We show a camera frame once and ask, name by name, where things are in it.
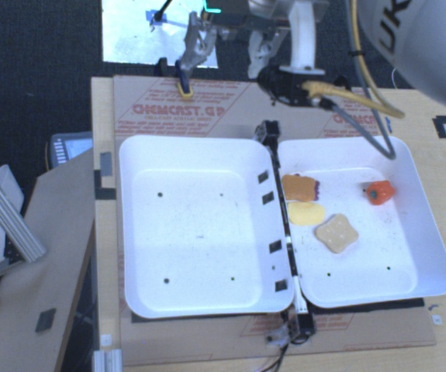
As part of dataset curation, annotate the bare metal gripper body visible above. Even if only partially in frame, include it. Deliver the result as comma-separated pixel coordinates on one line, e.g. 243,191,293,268
182,0,329,41

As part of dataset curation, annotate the brown cardboard board red print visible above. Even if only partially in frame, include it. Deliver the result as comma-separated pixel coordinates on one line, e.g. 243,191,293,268
112,74,437,367

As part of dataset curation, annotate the brown toast with purple jam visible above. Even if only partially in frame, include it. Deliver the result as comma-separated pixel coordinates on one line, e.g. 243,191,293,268
281,173,322,203

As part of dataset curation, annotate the yellow flat toy food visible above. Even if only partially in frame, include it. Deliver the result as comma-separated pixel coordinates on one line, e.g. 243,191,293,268
286,201,327,226

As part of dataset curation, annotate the thin black and white rod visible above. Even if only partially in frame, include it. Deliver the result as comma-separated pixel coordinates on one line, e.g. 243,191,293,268
268,141,307,314

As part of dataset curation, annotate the white plastic tray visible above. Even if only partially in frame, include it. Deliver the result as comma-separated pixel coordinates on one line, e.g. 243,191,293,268
276,135,446,309
118,134,296,319

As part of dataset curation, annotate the orange bell pepper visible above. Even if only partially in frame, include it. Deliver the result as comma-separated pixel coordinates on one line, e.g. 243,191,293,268
365,180,396,206

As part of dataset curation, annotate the beige bread slice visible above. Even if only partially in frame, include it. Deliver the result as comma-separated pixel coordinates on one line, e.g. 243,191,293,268
314,212,360,255

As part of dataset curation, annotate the black cylinder on white bracket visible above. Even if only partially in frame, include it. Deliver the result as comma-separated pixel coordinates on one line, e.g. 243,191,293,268
256,0,348,109

